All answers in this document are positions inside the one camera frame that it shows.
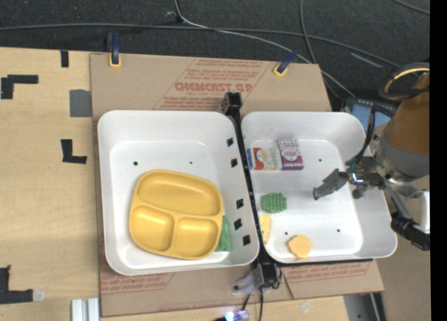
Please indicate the white plastic tray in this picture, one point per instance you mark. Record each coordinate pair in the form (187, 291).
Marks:
(324, 215)
(167, 131)

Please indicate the yellow divided plate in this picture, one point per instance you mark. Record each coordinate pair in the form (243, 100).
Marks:
(174, 213)

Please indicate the yellow biscuit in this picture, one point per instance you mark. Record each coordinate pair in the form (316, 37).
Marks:
(299, 246)

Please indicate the purple carton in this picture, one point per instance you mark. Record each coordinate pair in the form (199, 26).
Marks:
(290, 154)

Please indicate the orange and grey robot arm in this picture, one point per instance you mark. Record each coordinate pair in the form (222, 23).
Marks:
(408, 124)

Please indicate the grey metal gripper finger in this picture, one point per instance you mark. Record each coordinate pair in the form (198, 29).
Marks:
(359, 193)
(330, 184)

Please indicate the brown cardboard board red print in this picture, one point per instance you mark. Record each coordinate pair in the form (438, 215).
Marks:
(139, 82)

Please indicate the thin black rod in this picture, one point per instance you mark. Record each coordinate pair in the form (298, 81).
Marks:
(245, 159)

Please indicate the green grapes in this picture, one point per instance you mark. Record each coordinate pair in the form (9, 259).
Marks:
(273, 203)

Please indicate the green textured toy food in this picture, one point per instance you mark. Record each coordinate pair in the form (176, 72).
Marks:
(225, 237)

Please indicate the yellow cheese wedge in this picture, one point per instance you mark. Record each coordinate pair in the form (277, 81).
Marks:
(265, 227)

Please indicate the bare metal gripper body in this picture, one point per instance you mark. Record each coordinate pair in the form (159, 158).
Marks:
(372, 173)

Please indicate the black cylinder on white bracket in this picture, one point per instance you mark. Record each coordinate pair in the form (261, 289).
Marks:
(412, 230)

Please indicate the orange and white carton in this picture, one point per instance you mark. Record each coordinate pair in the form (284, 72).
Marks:
(265, 160)

